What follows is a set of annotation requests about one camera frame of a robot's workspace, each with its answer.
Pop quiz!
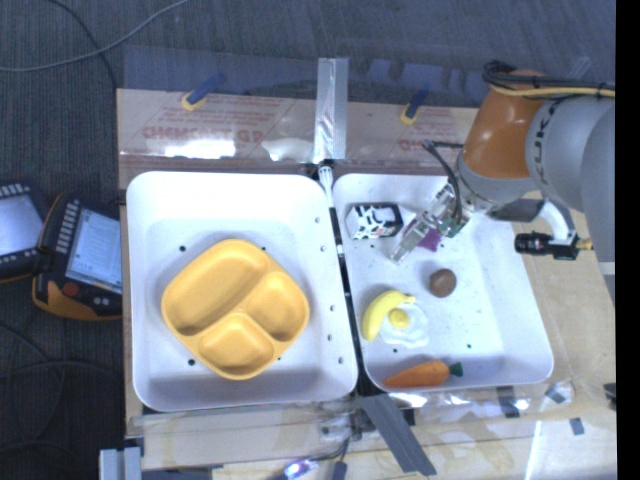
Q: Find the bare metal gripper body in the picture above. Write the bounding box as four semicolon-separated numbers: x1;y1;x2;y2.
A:
421;182;473;240

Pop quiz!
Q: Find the brown round kiwi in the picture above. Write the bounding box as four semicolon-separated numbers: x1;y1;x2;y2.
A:
428;267;458;299

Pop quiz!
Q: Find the yellow banana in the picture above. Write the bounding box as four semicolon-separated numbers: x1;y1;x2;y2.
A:
361;289;417;343

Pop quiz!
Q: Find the white fried egg yellow yolk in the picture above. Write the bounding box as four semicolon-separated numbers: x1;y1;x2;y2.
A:
379;303;431;350

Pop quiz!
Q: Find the white plastic tray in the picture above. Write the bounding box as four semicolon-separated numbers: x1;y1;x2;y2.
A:
331;172;556;395
125;169;360;413

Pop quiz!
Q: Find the orange carrot green top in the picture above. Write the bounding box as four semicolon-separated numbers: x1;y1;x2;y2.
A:
382;360;465;390

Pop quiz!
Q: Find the yellow divided plate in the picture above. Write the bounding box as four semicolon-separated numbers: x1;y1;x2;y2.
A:
160;238;312;381

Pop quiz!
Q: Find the brown cardboard board red print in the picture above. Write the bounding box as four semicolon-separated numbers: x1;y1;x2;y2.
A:
115;87;617;480

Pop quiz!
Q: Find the black cylinder on white bracket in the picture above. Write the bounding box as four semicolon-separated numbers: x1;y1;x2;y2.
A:
514;199;582;262

